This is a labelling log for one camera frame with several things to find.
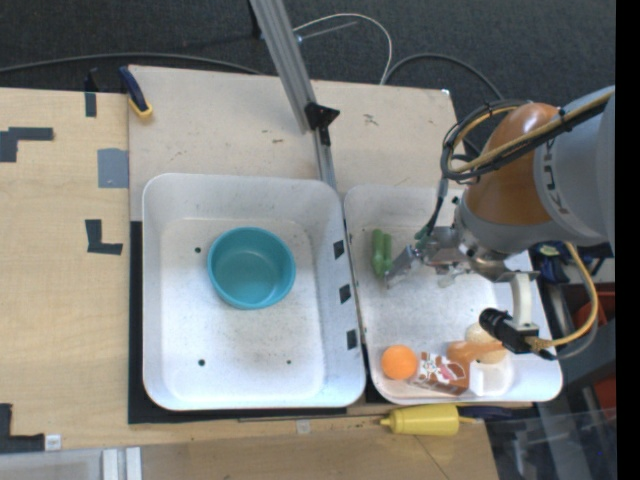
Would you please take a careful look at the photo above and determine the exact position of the yellow squeeze bottle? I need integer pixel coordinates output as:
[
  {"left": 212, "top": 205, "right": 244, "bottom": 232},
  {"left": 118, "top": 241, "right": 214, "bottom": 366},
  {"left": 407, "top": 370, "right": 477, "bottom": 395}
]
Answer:
[{"left": 379, "top": 403, "right": 477, "bottom": 438}]

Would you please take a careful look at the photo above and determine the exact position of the white plastic tray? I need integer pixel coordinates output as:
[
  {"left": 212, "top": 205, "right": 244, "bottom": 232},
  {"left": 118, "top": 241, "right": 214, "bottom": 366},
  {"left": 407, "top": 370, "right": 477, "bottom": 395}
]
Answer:
[
  {"left": 343, "top": 183, "right": 564, "bottom": 406},
  {"left": 141, "top": 172, "right": 367, "bottom": 412}
]

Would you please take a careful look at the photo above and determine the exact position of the pale yellow round toy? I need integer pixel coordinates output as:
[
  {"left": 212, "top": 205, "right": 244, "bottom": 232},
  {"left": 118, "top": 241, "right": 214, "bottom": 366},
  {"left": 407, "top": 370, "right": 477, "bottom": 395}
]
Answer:
[{"left": 464, "top": 321, "right": 509, "bottom": 365}]

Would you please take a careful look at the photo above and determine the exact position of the green pea pod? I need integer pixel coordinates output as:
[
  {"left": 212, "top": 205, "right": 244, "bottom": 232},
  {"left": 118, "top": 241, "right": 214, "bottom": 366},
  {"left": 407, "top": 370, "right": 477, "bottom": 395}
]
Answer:
[{"left": 370, "top": 228, "right": 395, "bottom": 279}]

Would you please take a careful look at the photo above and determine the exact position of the black cylinder on white bracket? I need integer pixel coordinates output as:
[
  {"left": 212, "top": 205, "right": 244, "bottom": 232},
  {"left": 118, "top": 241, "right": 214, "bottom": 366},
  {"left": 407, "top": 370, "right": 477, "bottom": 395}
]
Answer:
[{"left": 478, "top": 271, "right": 542, "bottom": 355}]

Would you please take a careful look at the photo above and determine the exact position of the pale wood board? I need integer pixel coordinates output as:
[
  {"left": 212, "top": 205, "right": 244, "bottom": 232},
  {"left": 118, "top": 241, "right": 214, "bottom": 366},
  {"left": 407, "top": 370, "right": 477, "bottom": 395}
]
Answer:
[{"left": 127, "top": 64, "right": 535, "bottom": 420}]

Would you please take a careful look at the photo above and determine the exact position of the brown and white carton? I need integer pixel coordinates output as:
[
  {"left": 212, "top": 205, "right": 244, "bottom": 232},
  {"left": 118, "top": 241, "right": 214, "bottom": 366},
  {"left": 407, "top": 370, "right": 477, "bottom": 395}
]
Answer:
[{"left": 406, "top": 351, "right": 472, "bottom": 397}]

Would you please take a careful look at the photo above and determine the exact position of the teal bowl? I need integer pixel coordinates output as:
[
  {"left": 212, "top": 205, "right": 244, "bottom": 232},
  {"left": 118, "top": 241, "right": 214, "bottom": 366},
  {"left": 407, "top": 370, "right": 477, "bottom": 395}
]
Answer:
[{"left": 206, "top": 225, "right": 298, "bottom": 311}]

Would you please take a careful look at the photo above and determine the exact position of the orange ball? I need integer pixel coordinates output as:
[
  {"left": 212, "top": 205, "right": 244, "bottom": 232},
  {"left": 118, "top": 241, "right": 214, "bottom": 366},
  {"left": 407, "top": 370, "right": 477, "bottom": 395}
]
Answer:
[{"left": 380, "top": 343, "right": 419, "bottom": 382}]

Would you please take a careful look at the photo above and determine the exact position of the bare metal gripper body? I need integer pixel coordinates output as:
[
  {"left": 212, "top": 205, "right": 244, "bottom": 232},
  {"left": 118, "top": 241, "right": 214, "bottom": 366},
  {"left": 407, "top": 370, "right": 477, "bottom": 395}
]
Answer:
[{"left": 418, "top": 225, "right": 512, "bottom": 283}]

